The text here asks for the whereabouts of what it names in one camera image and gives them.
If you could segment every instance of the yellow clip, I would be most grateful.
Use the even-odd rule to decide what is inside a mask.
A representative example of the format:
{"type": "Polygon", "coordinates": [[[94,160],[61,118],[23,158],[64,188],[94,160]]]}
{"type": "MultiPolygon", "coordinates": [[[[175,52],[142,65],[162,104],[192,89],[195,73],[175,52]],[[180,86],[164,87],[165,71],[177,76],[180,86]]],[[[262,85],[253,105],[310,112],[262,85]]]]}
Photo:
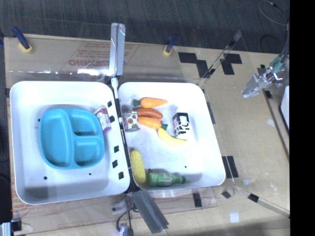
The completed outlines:
{"type": "Polygon", "coordinates": [[[173,47],[171,48],[171,50],[169,51],[169,53],[166,51],[166,48],[167,48],[167,45],[164,47],[164,50],[163,50],[163,53],[167,56],[170,56],[172,50],[173,50],[173,47]]]}
{"type": "Polygon", "coordinates": [[[19,42],[19,46],[22,48],[23,52],[29,53],[32,50],[32,46],[29,44],[29,48],[25,48],[20,42],[19,42]]]}

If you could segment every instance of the table surface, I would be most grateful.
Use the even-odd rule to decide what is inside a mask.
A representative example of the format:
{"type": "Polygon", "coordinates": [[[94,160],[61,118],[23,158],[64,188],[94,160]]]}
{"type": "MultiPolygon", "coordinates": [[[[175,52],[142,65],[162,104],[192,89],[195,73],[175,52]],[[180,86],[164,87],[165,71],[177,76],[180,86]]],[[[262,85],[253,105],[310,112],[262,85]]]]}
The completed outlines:
{"type": "MultiPolygon", "coordinates": [[[[166,57],[162,53],[164,47],[160,45],[126,43],[126,46],[127,73],[135,67],[140,73],[143,64],[148,70],[171,64],[197,73],[198,61],[206,62],[209,67],[222,52],[174,46],[171,55],[166,57]],[[186,54],[186,57],[194,54],[197,62],[181,62],[179,54],[186,54]]],[[[225,182],[217,187],[173,193],[175,197],[167,198],[156,194],[154,198],[169,222],[168,229],[157,235],[290,235],[290,219],[287,217],[290,210],[289,137],[279,113],[283,89],[270,88],[271,99],[265,96],[264,91],[246,100],[241,94],[251,76],[257,73],[257,68],[268,67],[275,55],[237,51],[230,54],[236,58],[229,61],[232,69],[229,72],[232,73],[219,66],[203,89],[210,105],[221,155],[229,160],[231,176],[227,175],[225,182]],[[195,206],[194,191],[200,195],[201,208],[195,206]]],[[[15,62],[11,57],[6,56],[7,88],[23,80],[14,73],[20,61],[15,62]]],[[[9,132],[13,213],[22,221],[22,231],[15,232],[15,235],[39,236],[47,235],[47,231],[52,236],[118,234],[116,219],[119,215],[112,214],[111,210],[118,197],[40,206],[23,203],[16,195],[13,181],[11,130],[9,132]]],[[[138,213],[132,211],[131,217],[135,235],[151,234],[138,213]]],[[[127,216],[121,223],[128,224],[127,216]]]]}

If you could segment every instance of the gray floor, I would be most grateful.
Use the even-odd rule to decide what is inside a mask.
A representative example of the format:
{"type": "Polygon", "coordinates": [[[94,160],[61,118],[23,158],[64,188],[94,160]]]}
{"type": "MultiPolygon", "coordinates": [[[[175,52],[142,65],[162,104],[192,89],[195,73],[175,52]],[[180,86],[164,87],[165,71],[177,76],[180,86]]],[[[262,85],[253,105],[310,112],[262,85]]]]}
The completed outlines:
{"type": "MultiPolygon", "coordinates": [[[[0,28],[5,36],[17,26],[25,33],[109,39],[116,22],[126,25],[128,42],[165,44],[177,34],[175,45],[215,49],[241,30],[246,48],[240,51],[279,54],[289,6],[290,0],[0,0],[0,28]]],[[[0,223],[10,219],[6,97],[0,49],[0,223]]]]}

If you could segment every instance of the white tray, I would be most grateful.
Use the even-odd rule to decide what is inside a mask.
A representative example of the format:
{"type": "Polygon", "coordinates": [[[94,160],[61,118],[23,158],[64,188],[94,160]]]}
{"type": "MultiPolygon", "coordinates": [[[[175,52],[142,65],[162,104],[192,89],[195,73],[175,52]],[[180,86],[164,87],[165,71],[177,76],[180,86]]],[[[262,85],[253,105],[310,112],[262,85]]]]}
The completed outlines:
{"type": "Polygon", "coordinates": [[[107,85],[99,82],[18,82],[11,88],[10,105],[15,184],[22,201],[37,205],[116,195],[128,189],[130,176],[124,145],[113,93],[107,85]],[[60,170],[44,162],[39,148],[38,119],[47,110],[70,107],[94,112],[100,106],[107,107],[108,102],[112,103],[107,108],[108,114],[115,121],[104,136],[105,154],[100,163],[84,169],[60,170]],[[116,146],[119,147],[117,152],[114,151],[116,146]],[[112,162],[115,160],[117,166],[114,168],[112,162]]]}
{"type": "Polygon", "coordinates": [[[163,113],[162,123],[174,136],[172,118],[177,112],[188,113],[192,138],[182,147],[165,144],[155,129],[140,126],[139,131],[126,132],[129,151],[137,149],[143,159],[146,174],[169,172],[186,177],[186,183],[146,190],[170,190],[217,186],[225,180],[225,169],[204,94],[190,83],[127,82],[118,90],[122,113],[132,110],[133,99],[160,98],[167,104],[155,109],[163,113]]]}

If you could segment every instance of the carrot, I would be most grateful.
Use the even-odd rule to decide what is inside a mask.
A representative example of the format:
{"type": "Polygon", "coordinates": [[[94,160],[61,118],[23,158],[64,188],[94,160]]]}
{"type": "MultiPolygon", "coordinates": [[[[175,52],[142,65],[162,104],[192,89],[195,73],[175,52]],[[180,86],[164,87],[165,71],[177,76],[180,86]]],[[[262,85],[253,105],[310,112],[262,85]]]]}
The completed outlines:
{"type": "Polygon", "coordinates": [[[141,105],[143,108],[155,108],[155,107],[164,105],[166,103],[168,103],[167,100],[149,98],[149,97],[142,98],[140,101],[133,100],[133,105],[135,107],[141,105]]]}
{"type": "Polygon", "coordinates": [[[138,122],[142,125],[145,125],[149,128],[158,129],[161,127],[167,127],[167,124],[162,124],[158,119],[155,119],[153,117],[145,117],[140,116],[138,117],[138,122]]]}
{"type": "Polygon", "coordinates": [[[152,109],[152,108],[141,108],[137,110],[138,116],[149,116],[149,117],[155,117],[158,119],[163,118],[163,114],[159,111],[152,109]]]}

